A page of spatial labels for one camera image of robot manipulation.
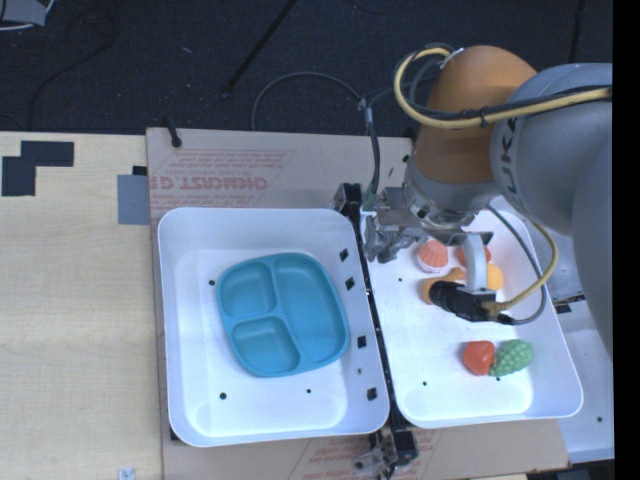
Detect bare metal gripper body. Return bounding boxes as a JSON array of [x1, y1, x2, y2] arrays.
[[373, 185, 482, 247]]

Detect orange and white cupcake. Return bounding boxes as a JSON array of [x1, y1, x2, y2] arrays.
[[417, 238, 450, 275]]

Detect red-orange round toy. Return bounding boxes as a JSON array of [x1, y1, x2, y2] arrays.
[[456, 244, 493, 268]]

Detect brown cardboard board red print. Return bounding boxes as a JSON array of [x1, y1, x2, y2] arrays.
[[145, 127, 572, 480]]

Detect blue divided plate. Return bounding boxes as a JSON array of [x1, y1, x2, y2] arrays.
[[215, 251, 351, 380]]

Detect yellow-orange toy bread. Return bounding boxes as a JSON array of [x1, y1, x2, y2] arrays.
[[421, 263, 505, 306]]

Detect red-orange toy pepper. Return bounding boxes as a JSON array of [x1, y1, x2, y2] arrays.
[[461, 340, 497, 377]]

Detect white plastic tray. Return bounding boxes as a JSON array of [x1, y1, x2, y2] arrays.
[[358, 207, 585, 430], [156, 206, 392, 449]]

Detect green grapes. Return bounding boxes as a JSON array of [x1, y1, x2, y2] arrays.
[[488, 338, 535, 379]]

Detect black cylinder on white bracket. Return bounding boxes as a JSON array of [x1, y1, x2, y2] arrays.
[[428, 232, 502, 324]]

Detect black block with wires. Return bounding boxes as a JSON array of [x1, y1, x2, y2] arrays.
[[388, 428, 419, 465]]

